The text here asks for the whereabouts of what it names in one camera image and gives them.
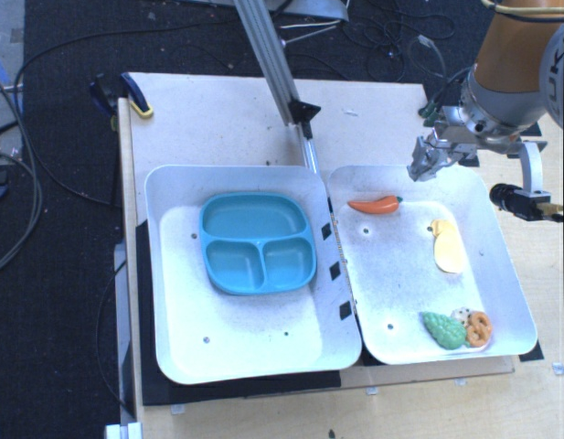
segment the white tray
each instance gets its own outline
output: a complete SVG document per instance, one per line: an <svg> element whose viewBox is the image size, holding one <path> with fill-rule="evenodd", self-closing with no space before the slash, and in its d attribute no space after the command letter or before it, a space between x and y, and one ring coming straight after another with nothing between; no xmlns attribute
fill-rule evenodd
<svg viewBox="0 0 564 439"><path fill-rule="evenodd" d="M427 182L412 182L405 166L345 166L329 177L339 238L365 346L386 364L511 356L530 351L537 331L483 181L452 166ZM403 198L398 211L368 215L349 200ZM435 264L432 220L452 221L467 265L458 274ZM450 315L467 306L494 326L484 348L441 348L420 312Z"/></svg>
<svg viewBox="0 0 564 439"><path fill-rule="evenodd" d="M200 210L209 198L235 191L282 193L301 205L317 257L308 285L239 296L209 281L198 238ZM345 369L356 362L361 338L346 278L330 271L340 267L340 254L318 176L302 166L161 166L147 177L145 198L155 348L166 377L197 384Z"/></svg>

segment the blue divided plate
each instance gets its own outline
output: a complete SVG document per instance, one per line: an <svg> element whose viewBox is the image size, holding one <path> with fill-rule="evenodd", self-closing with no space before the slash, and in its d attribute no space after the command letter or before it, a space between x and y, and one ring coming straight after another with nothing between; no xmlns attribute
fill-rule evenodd
<svg viewBox="0 0 564 439"><path fill-rule="evenodd" d="M292 198L233 192L200 210L200 241L210 281L230 294L269 294L308 284L316 271L314 237Z"/></svg>

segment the wooden surface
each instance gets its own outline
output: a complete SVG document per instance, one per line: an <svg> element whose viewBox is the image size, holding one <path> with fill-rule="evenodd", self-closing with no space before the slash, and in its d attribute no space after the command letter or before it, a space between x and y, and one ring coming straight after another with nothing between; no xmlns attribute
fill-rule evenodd
<svg viewBox="0 0 564 439"><path fill-rule="evenodd" d="M148 101L155 109L155 122L166 122L163 117L163 93L173 92L182 83L178 92L182 99L188 94L190 83L196 81L194 77L173 76L140 76L137 78ZM215 95L220 93L218 80L214 80ZM406 151L405 162L410 159L412 145L410 138L415 138L417 132L422 132L420 119L416 111L425 102L421 87L416 85L384 85L365 86L368 96L361 98L354 95L348 98L348 93L360 89L358 84L342 81L306 81L298 83L299 92L307 102L322 101L321 121L313 121L314 139L320 159L323 174L335 167L334 151L352 148L337 138L336 129L352 127L356 129L372 126L374 132L367 132L366 140L359 144L359 164L389 164L400 161L393 150ZM263 134L267 134L274 127L275 107L271 99L266 102L251 103L251 87L248 87L248 103L233 106L239 111L234 117L237 124L247 126L251 121L263 124ZM340 90L340 99L336 91ZM205 104L214 100L207 99ZM367 118L366 108L371 104L380 103L383 115L380 118ZM334 107L325 108L327 104ZM210 122L210 116L203 111L204 104L198 104L199 119ZM178 109L188 112L186 106L174 106L170 115L178 114ZM335 125L337 112L342 113L340 125ZM361 120L355 125L348 121ZM326 126L326 122L333 120L333 127L322 132L317 131L318 125ZM549 119L544 117L541 122L543 139L548 146L542 153L544 162L544 189L551 192L553 202L563 203L563 133ZM171 154L178 155L186 152L191 146L184 144L192 140L186 136L186 127L182 125L182 143L179 145L165 145L160 155L150 158L137 145L137 138L132 139L132 129L149 128L140 119L134 117L129 106L120 100L120 137L122 148L122 180L125 206L125 232L128 244L128 277L130 279L130 311L132 313L132 334L137 333L137 292L136 268L133 257L134 224L141 222L138 216L138 205L141 201L142 174L155 161L167 162ZM278 131L276 135L286 133ZM157 140L162 145L161 135ZM400 138L402 145L390 145L394 138ZM227 141L216 138L214 141ZM215 154L230 156L231 161L242 161L239 155L226 148L217 149ZM521 185L521 169L517 160L508 160L504 156L488 152L480 152L481 167L477 172L488 187L506 182ZM139 170L141 163L146 164ZM396 383L382 385L375 394L369 394L364 388L343 389L341 391L324 391L300 393L294 395L271 396L267 398L234 399L190 403L185 412L172 414L170 407L144 407L141 404L141 384L137 379L140 370L139 340L133 337L133 363L135 378L135 394L137 399L135 416L143 424L144 438L226 438L226 439L261 439L261 438L433 438L446 436L474 436L494 438L563 438L564 437L564 376L557 375L552 369L552 363L564 363L564 240L563 225L551 222L527 223L517 219L507 212L497 212L500 227L504 233L507 248L516 267L526 299L537 325L538 338L545 358L542 360L521 362L518 357L507 364L510 373L496 375L478 375L476 377L461 377L463 371L454 372L455 379L432 380L414 383ZM352 385L360 381L352 380Z"/></svg>

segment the green toy vegetable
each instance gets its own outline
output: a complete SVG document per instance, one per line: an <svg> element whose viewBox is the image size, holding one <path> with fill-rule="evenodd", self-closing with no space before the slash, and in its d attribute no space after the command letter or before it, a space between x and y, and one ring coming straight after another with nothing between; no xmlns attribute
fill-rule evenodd
<svg viewBox="0 0 564 439"><path fill-rule="evenodd" d="M466 328L458 320L434 312L422 312L421 318L441 347L457 349L466 345Z"/></svg>

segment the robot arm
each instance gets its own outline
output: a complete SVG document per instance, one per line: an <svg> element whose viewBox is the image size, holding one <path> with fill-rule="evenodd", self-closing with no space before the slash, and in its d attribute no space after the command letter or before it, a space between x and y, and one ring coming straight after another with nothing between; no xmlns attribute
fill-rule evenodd
<svg viewBox="0 0 564 439"><path fill-rule="evenodd" d="M561 220L561 209L541 188L539 151L545 143L523 142L520 134L546 112L563 128L563 6L564 0L503 1L499 9L521 13L497 11L459 104L434 112L431 133L417 139L408 166L414 181L473 159L479 149L519 157L524 186L495 186L491 200L524 220Z"/></svg>

